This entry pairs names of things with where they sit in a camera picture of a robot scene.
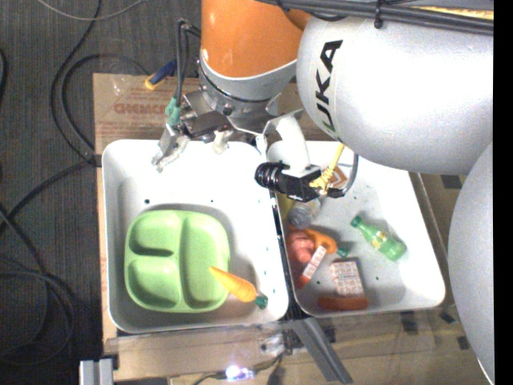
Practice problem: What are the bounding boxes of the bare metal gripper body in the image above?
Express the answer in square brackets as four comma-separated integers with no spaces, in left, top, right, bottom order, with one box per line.
[178,88,270,142]

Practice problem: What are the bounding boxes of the white plastic tray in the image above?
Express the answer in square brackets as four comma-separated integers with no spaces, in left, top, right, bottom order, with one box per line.
[101,138,290,335]
[262,140,447,319]

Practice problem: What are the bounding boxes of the brown and white packet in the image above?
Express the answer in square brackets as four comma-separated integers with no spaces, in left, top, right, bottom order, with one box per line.
[320,165,349,190]

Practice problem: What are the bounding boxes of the green divided plate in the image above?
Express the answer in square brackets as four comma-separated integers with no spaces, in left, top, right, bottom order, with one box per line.
[123,209,232,314]

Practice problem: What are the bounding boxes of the pink toy meat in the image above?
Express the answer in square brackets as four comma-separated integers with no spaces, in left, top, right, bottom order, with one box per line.
[285,230,317,277]

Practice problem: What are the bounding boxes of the white and red packet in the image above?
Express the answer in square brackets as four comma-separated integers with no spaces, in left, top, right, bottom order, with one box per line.
[301,245,328,281]

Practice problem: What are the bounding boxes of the white carton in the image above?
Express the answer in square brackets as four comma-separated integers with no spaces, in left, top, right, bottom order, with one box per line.
[329,259,366,298]

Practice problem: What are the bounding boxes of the green bottle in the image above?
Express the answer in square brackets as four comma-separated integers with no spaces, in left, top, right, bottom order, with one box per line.
[350,215,408,262]

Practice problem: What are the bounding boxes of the orange sausage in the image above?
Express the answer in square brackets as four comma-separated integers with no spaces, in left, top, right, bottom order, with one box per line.
[317,294,370,312]

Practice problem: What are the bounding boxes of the black cylinder on white bracket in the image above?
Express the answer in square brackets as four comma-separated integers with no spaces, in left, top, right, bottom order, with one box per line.
[254,114,324,204]

